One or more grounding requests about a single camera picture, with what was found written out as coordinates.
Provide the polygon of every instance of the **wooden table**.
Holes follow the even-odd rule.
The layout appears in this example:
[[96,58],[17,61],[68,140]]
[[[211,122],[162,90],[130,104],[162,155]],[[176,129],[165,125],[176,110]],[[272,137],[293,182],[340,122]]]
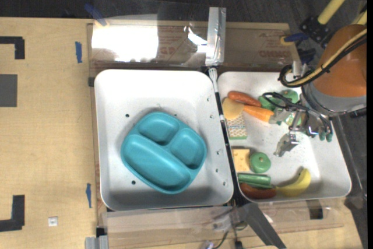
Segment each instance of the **wooden table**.
[[[0,220],[25,195],[22,230],[0,233],[0,248],[84,248],[96,234],[96,182],[87,57],[87,19],[0,18],[0,36],[22,36],[26,59],[0,45],[0,73],[17,74],[17,107],[0,107]],[[75,42],[82,44],[78,63]],[[87,200],[92,189],[92,207]],[[350,211],[344,226],[285,233],[289,248],[361,248]],[[49,226],[49,217],[58,217]],[[242,239],[244,246],[263,243]],[[190,248],[174,245],[168,248]],[[233,248],[227,240],[221,248]]]

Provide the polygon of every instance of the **white sink basin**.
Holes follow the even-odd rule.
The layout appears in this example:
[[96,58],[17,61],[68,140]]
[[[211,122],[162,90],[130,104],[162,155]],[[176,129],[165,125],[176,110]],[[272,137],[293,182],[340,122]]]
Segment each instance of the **white sink basin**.
[[[258,98],[264,92],[281,92],[287,89],[277,80],[278,73],[268,72],[226,72],[218,78],[221,99],[230,91],[239,91]],[[278,193],[271,199],[252,200],[256,202],[297,201],[304,199],[337,198],[346,196],[351,190],[351,179],[344,161],[337,136],[333,140],[320,141],[304,134],[297,136],[300,144],[284,156],[273,154],[280,138],[288,132],[282,123],[268,124],[244,113],[248,137],[246,140],[230,141],[232,147],[250,148],[251,153],[263,152],[268,155],[272,166],[265,174],[271,176],[272,184],[278,185],[294,180],[299,169],[307,168],[311,173],[311,185],[298,197],[284,197]]]
[[[94,82],[101,196],[114,211],[222,205],[233,181],[211,80],[200,72],[107,70]],[[182,193],[164,194],[143,183],[121,160],[121,145],[146,114],[162,111],[196,131],[206,160]]]

